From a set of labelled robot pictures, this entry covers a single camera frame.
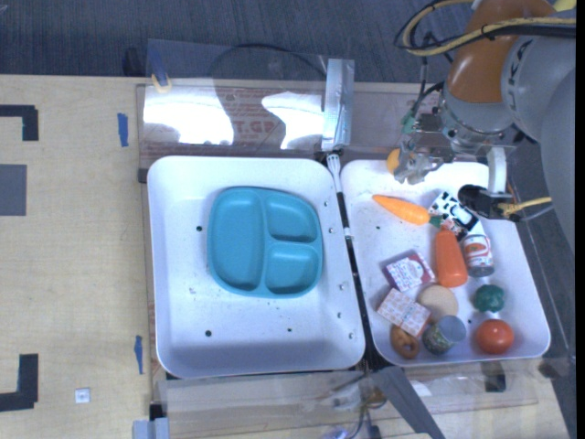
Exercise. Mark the black and white carton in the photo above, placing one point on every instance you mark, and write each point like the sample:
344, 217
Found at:
459, 210

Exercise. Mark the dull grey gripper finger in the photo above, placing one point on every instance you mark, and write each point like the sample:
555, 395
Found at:
403, 168
422, 169

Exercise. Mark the orange carrot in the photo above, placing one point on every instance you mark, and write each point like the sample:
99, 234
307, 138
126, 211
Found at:
402, 208

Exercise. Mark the green can grey lid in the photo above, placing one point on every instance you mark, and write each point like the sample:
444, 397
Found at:
444, 335

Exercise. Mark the red tomato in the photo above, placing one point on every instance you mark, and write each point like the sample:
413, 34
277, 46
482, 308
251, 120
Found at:
494, 336

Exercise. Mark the black cylinder on white bracket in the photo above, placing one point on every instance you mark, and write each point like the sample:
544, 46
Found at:
480, 199

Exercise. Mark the brown doughnut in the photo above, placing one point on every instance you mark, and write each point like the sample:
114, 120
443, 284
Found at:
404, 342

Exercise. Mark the blue divided plate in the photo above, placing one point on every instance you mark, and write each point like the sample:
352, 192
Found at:
237, 240

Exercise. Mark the yellow toy fruit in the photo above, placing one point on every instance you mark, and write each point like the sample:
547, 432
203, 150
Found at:
392, 161

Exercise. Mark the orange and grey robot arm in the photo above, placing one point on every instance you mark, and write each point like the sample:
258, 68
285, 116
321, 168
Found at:
539, 89

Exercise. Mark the red and white packet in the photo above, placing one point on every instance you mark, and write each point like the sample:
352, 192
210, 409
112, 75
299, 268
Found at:
409, 270

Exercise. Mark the orange bottle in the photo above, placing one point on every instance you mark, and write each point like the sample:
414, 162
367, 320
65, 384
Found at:
450, 259

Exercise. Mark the white plastic tray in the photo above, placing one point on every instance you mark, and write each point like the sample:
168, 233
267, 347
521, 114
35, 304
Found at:
183, 245
388, 236

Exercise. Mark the green broccoli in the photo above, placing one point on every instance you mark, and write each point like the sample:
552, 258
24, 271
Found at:
489, 298

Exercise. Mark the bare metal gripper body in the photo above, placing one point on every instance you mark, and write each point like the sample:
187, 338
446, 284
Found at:
429, 137

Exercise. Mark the white can red label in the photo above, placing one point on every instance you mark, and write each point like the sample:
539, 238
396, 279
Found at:
477, 254

